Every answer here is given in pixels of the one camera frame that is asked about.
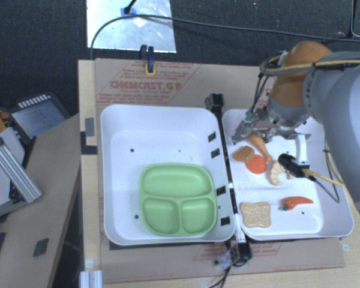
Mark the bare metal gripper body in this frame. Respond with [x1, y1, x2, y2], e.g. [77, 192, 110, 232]
[244, 107, 312, 140]

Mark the orange toy chicken drumstick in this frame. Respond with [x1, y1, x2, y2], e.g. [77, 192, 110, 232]
[248, 131, 274, 163]

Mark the orange toy waffle biscuit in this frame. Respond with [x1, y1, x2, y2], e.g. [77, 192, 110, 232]
[232, 145, 255, 164]

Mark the thin black and white rod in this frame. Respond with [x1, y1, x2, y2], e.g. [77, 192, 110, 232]
[213, 108, 246, 243]

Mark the orange round toy slice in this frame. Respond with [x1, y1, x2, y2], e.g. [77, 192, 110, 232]
[246, 154, 268, 175]

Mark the orange toy chili pepper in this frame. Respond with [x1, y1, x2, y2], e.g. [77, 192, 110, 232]
[280, 196, 314, 212]

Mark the beige toy bread slice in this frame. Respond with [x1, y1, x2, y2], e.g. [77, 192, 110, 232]
[239, 201, 272, 229]

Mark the brown cardboard board red print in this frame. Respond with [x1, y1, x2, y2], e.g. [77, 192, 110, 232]
[94, 58, 346, 284]

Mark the white plastic tray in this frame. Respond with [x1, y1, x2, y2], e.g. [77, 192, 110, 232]
[100, 103, 236, 247]
[221, 108, 355, 242]

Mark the green divided plate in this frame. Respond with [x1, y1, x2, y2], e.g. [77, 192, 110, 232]
[138, 163, 218, 238]

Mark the black block with thin wires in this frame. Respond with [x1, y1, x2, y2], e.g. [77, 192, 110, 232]
[204, 93, 226, 113]
[229, 241, 253, 266]

